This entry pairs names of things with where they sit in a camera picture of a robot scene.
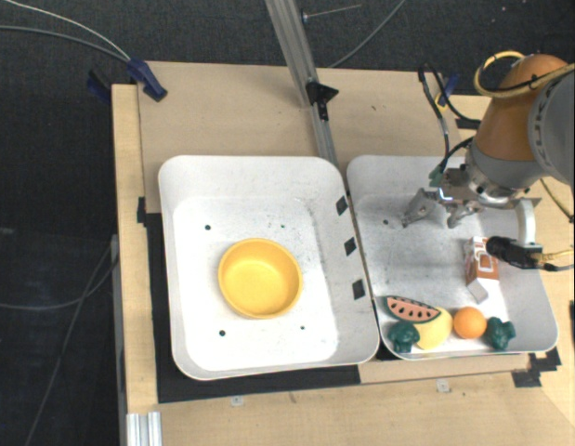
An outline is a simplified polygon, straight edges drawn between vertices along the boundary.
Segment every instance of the brown and white carton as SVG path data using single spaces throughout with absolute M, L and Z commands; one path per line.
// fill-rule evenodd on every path
M 488 291 L 500 284 L 498 260 L 488 254 L 487 238 L 474 236 L 464 244 L 466 287 L 478 303 L 488 298 Z

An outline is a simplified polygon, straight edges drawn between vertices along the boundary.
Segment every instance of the white cable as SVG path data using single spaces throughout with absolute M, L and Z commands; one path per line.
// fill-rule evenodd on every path
M 78 26 L 79 28 L 82 28 L 83 30 L 90 32 L 91 34 L 94 34 L 97 38 L 103 40 L 104 42 L 106 42 L 108 45 L 110 45 L 111 47 L 113 47 L 114 49 L 116 49 L 116 51 L 118 51 L 122 56 L 124 56 L 126 59 L 130 59 L 130 57 L 120 48 L 118 47 L 113 41 L 109 40 L 108 38 L 106 38 L 105 36 L 103 36 L 101 33 L 96 32 L 95 30 L 90 29 L 87 26 L 84 26 L 84 24 L 79 23 L 78 21 L 74 21 L 71 19 L 67 19 L 66 17 L 62 17 L 61 15 L 57 15 L 56 13 L 52 13 L 50 11 L 46 11 L 46 10 L 42 10 L 41 8 L 36 8 L 36 7 L 32 7 L 30 5 L 25 5 L 25 4 L 21 4 L 19 2 L 15 2 L 14 0 L 1 0 L 3 2 L 6 2 L 8 4 L 14 5 L 15 7 L 21 7 L 21 8 L 25 8 L 27 10 L 31 10 L 31 11 L 35 11 L 38 13 L 42 13 L 44 15 L 48 15 L 48 17 L 52 17 L 58 20 L 63 20 L 66 21 L 67 23 L 70 23 L 72 25 Z

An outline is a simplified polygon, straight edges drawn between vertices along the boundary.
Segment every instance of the wooden table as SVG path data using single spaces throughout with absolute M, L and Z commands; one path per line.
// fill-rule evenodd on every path
M 515 386 L 511 372 L 531 367 L 527 354 L 373 360 L 359 367 L 359 386 L 248 395 L 240 406 L 230 398 L 159 403 L 147 235 L 137 223 L 140 197 L 147 196 L 148 212 L 159 209 L 153 186 L 158 164 L 174 151 L 314 155 L 315 147 L 307 111 L 297 106 L 286 68 L 150 65 L 169 90 L 160 106 L 134 85 L 112 90 L 122 414 L 159 412 L 165 446 L 575 444 L 575 358 L 568 312 L 574 298 L 573 271 L 543 274 L 559 327 L 562 364 L 542 374 L 541 387 Z M 329 114 L 343 172 L 363 153 L 441 153 L 438 125 L 415 74 L 319 70 L 319 76 L 340 90 Z M 454 103 L 478 118 L 489 100 L 459 96 Z M 455 128 L 451 114 L 447 120 L 452 141 L 469 134 Z M 282 127 L 280 132 L 273 133 L 271 124 Z M 199 136 L 181 132 L 187 129 Z M 569 188 L 549 183 L 556 196 L 573 207 Z M 542 198 L 536 209 L 537 239 L 545 251 L 573 245 L 573 226 L 541 184 L 531 194 Z

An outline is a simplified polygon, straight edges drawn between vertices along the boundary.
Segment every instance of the yellow toy fruit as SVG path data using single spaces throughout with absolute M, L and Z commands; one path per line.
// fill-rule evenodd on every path
M 417 347 L 423 350 L 430 350 L 442 344 L 452 332 L 452 316 L 444 308 L 436 308 L 440 314 L 432 321 L 415 323 L 414 326 L 419 332 L 419 342 Z
M 478 308 L 460 308 L 454 314 L 454 332 L 461 338 L 479 338 L 487 328 L 487 319 Z

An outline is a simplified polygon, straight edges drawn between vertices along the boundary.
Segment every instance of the toy food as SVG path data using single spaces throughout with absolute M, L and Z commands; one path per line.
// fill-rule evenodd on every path
M 412 345 L 419 340 L 419 332 L 408 321 L 398 321 L 388 331 L 388 339 L 394 344 L 395 352 L 409 353 Z
M 416 323 L 419 332 L 417 347 L 430 350 L 442 344 L 452 332 L 453 320 L 451 314 L 444 308 L 435 308 L 438 315 L 428 322 Z
M 454 332 L 462 338 L 479 338 L 487 327 L 488 322 L 478 308 L 460 308 L 454 314 Z
M 488 320 L 483 339 L 496 350 L 506 350 L 508 342 L 516 337 L 516 330 L 511 322 L 502 322 L 497 317 Z
M 400 295 L 387 295 L 385 304 L 388 313 L 401 321 L 429 322 L 440 314 L 436 308 Z

